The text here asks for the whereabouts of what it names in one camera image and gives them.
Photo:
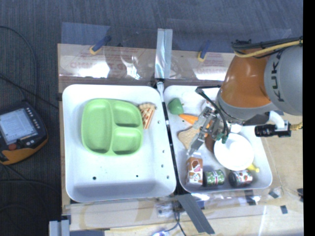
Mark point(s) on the small green can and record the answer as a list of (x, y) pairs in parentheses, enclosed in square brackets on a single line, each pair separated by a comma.
[(213, 178)]

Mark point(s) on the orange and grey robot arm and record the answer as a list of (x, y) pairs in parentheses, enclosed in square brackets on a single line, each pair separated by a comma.
[(246, 82)]

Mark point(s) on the green divided plate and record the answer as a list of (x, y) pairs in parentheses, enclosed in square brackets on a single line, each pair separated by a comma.
[(98, 124)]

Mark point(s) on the thin black and white rod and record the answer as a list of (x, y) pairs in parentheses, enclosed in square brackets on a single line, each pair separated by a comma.
[(168, 124)]

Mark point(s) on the yellow banana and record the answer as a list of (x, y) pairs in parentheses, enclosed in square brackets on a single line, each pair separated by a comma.
[(254, 168)]

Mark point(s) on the white plastic tray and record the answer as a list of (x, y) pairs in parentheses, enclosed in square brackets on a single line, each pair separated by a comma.
[(118, 176), (261, 176)]

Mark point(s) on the brown cardboard board, red print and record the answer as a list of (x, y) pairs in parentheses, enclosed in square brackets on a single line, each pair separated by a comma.
[(147, 60)]

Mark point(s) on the green toy pepper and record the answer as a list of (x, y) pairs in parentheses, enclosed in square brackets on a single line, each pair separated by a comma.
[(175, 106)]

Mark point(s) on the brown toy biscuit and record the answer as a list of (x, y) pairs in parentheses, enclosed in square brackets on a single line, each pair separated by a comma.
[(209, 144)]

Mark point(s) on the toy pizza slice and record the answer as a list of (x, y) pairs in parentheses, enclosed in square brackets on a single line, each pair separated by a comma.
[(147, 114)]

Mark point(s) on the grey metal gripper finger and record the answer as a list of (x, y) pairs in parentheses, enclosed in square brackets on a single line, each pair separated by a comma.
[(215, 129), (195, 142)]

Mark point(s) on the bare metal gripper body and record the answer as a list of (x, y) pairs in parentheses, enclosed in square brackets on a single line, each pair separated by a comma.
[(205, 118)]

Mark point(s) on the orange toy carrot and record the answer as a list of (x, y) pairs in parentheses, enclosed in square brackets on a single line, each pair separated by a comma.
[(189, 118)]

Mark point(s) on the toy bread slice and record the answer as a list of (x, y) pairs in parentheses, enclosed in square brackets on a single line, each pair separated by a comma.
[(185, 138)]

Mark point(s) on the white bowl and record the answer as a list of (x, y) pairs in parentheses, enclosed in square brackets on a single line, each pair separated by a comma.
[(233, 152)]

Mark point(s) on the black cylinder on white bracket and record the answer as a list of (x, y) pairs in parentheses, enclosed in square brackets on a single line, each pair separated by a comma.
[(267, 130)]

